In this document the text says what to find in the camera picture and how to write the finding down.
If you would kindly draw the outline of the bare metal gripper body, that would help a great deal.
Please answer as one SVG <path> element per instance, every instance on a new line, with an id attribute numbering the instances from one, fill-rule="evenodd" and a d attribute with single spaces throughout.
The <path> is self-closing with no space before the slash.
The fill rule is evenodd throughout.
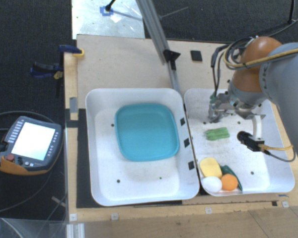
<path id="1" fill-rule="evenodd" d="M 265 97 L 260 93 L 243 93 L 242 97 L 246 98 L 246 102 L 242 101 L 235 94 L 225 92 L 220 93 L 215 96 L 213 93 L 210 96 L 210 103 L 214 110 L 226 111 L 226 116 L 230 114 L 236 114 L 242 117 L 243 119 L 252 119 L 256 116 L 256 113 L 253 113 L 253 110 L 261 105 L 265 101 Z"/>

